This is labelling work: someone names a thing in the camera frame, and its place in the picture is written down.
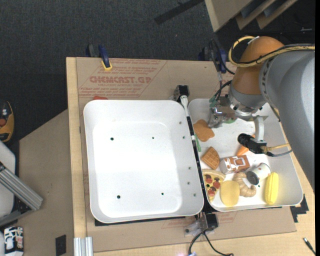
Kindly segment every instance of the tray with toy food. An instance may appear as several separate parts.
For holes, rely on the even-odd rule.
[[[299,204],[303,191],[291,155],[270,157],[246,151],[238,136],[254,136],[254,122],[238,118],[211,129],[206,127],[209,109],[209,99],[194,99],[188,105],[210,205],[217,211],[228,212]],[[268,145],[286,143],[268,104],[254,116],[264,118],[264,140]]]

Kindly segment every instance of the cardboard sheet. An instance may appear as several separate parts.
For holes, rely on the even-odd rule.
[[[96,226],[89,201],[88,162],[83,109],[95,96],[108,99],[167,100],[176,86],[188,85],[189,101],[211,98],[219,88],[210,61],[110,59],[113,69],[105,71],[99,58],[77,57],[77,84],[86,207],[87,236],[93,238],[94,252],[188,243],[185,227],[194,216]],[[231,80],[228,73],[224,82]],[[217,212],[219,227],[212,240],[289,233],[296,227],[289,207]]]

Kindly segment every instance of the empty white tray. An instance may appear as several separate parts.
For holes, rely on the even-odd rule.
[[[198,214],[201,182],[183,107],[93,100],[84,111],[90,208],[103,223]]]
[[[194,99],[190,102],[188,108],[193,123],[196,123],[200,119],[205,121],[209,120],[209,99]],[[262,110],[259,110],[254,116],[267,117],[264,120],[264,140],[267,142],[268,147],[286,143],[280,123],[267,103],[263,106]],[[240,147],[238,142],[239,134],[245,133],[253,135],[255,133],[255,124],[253,121],[244,121],[238,118],[233,123],[223,123],[221,127],[214,128],[213,132],[215,134],[213,138],[210,138],[206,142],[199,140],[201,147],[201,152],[199,152],[200,158],[209,147],[213,147],[218,152],[220,159],[235,156]],[[280,154],[286,151],[288,151],[288,149],[285,147],[272,151],[272,153]],[[279,174],[279,190],[275,204],[266,204],[264,200],[266,180],[262,180],[259,185],[256,186],[257,191],[254,197],[240,196],[238,203],[233,207],[227,207],[222,203],[220,199],[220,190],[218,190],[211,203],[211,206],[214,209],[220,212],[229,212],[257,208],[293,206],[302,201],[302,187],[290,154],[269,157],[265,154],[254,154],[248,151],[246,155],[249,158],[252,168],[260,163],[265,163],[270,167],[272,172]],[[200,161],[200,165],[202,169],[210,169],[203,161]],[[233,176],[233,174],[227,174],[225,181],[232,180]],[[244,179],[244,181],[248,186],[251,186],[246,179]]]

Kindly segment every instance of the blue clamp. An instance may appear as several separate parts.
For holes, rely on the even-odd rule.
[[[95,57],[95,58],[100,57],[102,59],[101,63],[102,63],[102,66],[104,67],[104,70],[111,70],[112,65],[109,60],[109,55],[108,55],[106,48],[104,47],[103,44],[99,44],[98,49],[99,49],[99,53],[100,53],[99,56],[95,53],[94,46],[92,44],[88,44],[85,49],[85,56],[86,57]]]

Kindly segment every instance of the black pen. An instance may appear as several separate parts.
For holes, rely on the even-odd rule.
[[[316,252],[315,252],[315,250],[312,248],[310,242],[309,242],[305,237],[303,238],[303,240],[304,240],[305,244],[309,247],[309,249],[314,253],[314,255],[316,255]]]

